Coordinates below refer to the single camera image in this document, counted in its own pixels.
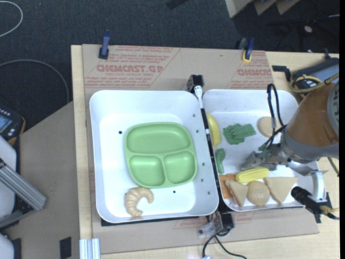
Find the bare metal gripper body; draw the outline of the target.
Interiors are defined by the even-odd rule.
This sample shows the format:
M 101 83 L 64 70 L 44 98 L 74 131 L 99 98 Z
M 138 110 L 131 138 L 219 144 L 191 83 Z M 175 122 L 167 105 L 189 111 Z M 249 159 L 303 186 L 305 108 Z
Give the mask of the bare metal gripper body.
M 264 162 L 277 162 L 278 166 L 288 167 L 302 176 L 308 176 L 318 171 L 315 160 L 302 158 L 293 153 L 285 144 L 271 144 L 269 147 L 262 145 L 259 147 L 258 154 L 260 157 L 259 167 L 262 167 L 261 164 Z

